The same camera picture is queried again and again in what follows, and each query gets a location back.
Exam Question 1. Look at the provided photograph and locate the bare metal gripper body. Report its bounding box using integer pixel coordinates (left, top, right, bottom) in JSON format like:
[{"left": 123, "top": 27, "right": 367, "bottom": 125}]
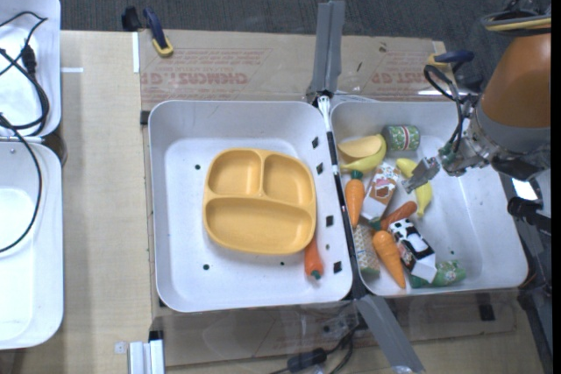
[{"left": 441, "top": 125, "right": 501, "bottom": 178}]

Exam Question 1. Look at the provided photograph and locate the orange carrot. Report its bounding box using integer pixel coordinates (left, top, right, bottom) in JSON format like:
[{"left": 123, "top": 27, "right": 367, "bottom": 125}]
[
  {"left": 369, "top": 200, "right": 419, "bottom": 232},
  {"left": 344, "top": 169, "right": 366, "bottom": 229},
  {"left": 372, "top": 229, "right": 408, "bottom": 290},
  {"left": 303, "top": 236, "right": 325, "bottom": 281}
]

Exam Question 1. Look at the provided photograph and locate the white and orange carton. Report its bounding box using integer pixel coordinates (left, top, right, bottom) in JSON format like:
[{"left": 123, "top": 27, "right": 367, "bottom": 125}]
[{"left": 359, "top": 162, "right": 402, "bottom": 222}]

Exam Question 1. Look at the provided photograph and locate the green patterned can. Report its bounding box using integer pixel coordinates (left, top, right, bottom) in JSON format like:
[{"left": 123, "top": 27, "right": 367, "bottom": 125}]
[{"left": 381, "top": 124, "right": 422, "bottom": 153}]

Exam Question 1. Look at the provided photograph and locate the white plastic tray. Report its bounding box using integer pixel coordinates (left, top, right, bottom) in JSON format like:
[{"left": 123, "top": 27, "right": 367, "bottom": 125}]
[
  {"left": 0, "top": 0, "right": 62, "bottom": 141},
  {"left": 329, "top": 100, "right": 530, "bottom": 299},
  {"left": 147, "top": 99, "right": 355, "bottom": 314},
  {"left": 0, "top": 138, "right": 65, "bottom": 350}
]

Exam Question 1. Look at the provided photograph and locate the black and white cow carton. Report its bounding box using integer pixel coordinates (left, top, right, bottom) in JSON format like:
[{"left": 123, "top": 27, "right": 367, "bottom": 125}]
[{"left": 387, "top": 218, "right": 439, "bottom": 284}]

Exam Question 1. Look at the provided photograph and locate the pale yellow crescent toy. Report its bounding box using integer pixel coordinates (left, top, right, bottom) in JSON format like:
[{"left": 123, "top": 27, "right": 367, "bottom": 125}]
[{"left": 337, "top": 134, "right": 385, "bottom": 159}]

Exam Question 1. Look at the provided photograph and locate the yellow patterned carton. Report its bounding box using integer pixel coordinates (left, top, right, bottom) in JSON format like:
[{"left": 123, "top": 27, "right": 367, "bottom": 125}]
[{"left": 352, "top": 223, "right": 382, "bottom": 278}]

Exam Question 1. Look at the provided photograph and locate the green patterned packet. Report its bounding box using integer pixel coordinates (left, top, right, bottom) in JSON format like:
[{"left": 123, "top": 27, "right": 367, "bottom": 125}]
[{"left": 409, "top": 259, "right": 467, "bottom": 290}]

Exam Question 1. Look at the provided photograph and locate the yellow divided plate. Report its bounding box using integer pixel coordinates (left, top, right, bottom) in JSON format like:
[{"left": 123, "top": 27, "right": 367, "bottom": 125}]
[{"left": 202, "top": 147, "right": 318, "bottom": 257}]

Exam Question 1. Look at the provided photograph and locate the brown cardboard board red print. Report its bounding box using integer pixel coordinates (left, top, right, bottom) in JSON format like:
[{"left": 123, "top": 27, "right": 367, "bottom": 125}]
[{"left": 138, "top": 28, "right": 519, "bottom": 367}]

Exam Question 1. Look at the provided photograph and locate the black cylinder on white bracket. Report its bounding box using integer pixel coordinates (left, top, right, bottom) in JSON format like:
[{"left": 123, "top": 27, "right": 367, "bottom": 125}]
[{"left": 507, "top": 177, "right": 552, "bottom": 236}]

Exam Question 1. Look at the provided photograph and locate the black block with thin wires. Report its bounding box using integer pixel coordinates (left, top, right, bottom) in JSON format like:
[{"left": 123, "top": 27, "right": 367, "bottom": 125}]
[{"left": 287, "top": 347, "right": 329, "bottom": 370}]

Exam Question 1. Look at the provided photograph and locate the black cable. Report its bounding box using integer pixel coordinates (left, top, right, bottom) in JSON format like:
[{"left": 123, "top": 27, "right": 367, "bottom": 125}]
[{"left": 0, "top": 11, "right": 50, "bottom": 254}]

